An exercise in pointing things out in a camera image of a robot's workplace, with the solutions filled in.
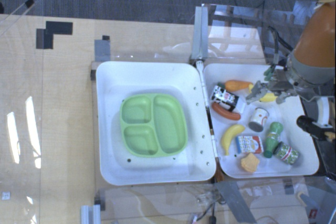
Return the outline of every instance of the green bottle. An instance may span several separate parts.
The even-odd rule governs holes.
[[[283,131],[284,127],[280,122],[272,122],[269,127],[269,133],[266,138],[266,149],[264,151],[264,156],[266,158],[271,158],[274,149],[280,142],[280,133]]]

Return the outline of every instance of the hot dog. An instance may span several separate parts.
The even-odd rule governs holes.
[[[230,111],[226,110],[225,108],[222,108],[221,105],[219,105],[216,102],[212,103],[211,107],[215,112],[217,112],[222,117],[225,117],[225,118],[227,118],[229,120],[233,120],[233,121],[239,121],[240,120],[240,114],[239,113],[230,112]]]

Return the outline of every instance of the green plate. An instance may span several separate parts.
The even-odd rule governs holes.
[[[120,108],[122,139],[127,150],[139,157],[163,157],[181,152],[188,134],[183,109],[168,94],[138,94]]]

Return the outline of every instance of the banana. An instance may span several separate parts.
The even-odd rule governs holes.
[[[253,84],[251,83],[249,86],[248,86],[248,91],[249,93],[251,93],[251,90],[253,88]],[[276,96],[274,95],[274,93],[272,92],[268,92],[266,93],[262,98],[259,99],[260,102],[273,102],[276,100]]]
[[[237,135],[240,134],[243,130],[245,130],[245,127],[240,124],[235,124],[230,126],[225,133],[222,136],[221,139],[221,145],[223,149],[225,150],[225,155],[229,155],[229,147],[231,144],[231,140]]]

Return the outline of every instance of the white tray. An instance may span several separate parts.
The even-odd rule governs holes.
[[[210,95],[214,86],[224,83],[230,79],[250,81],[257,80],[263,82],[263,73],[268,66],[262,65],[235,65],[235,64],[210,64],[204,70],[205,83]],[[240,90],[237,95],[247,96],[248,90]],[[264,131],[256,133],[247,127],[249,118],[256,107],[265,108],[270,117],[267,120]],[[257,178],[257,177],[278,177],[278,176],[299,176],[314,174],[319,168],[319,159],[316,153],[311,136],[296,125],[298,116],[304,115],[299,97],[289,97],[285,103],[277,105],[276,102],[261,103],[254,102],[247,105],[239,121],[232,121],[219,116],[211,109],[216,146],[219,155],[220,166],[223,171],[233,178]],[[278,121],[283,124],[281,140],[300,152],[300,157],[293,165],[288,165],[283,161],[272,157],[267,159],[260,154],[256,156],[260,159],[260,164],[255,173],[244,171],[240,166],[240,159],[244,154],[238,154],[235,140],[232,140],[229,148],[230,155],[224,156],[224,150],[220,145],[220,139],[226,129],[233,124],[242,124],[246,129],[242,132],[246,135],[259,135],[263,142],[267,135],[271,122]]]
[[[100,170],[113,185],[191,182],[211,178],[216,170],[198,71],[182,63],[104,62],[96,73]],[[124,146],[119,122],[122,100],[140,93],[177,98],[187,122],[188,143],[174,156],[146,158]]]

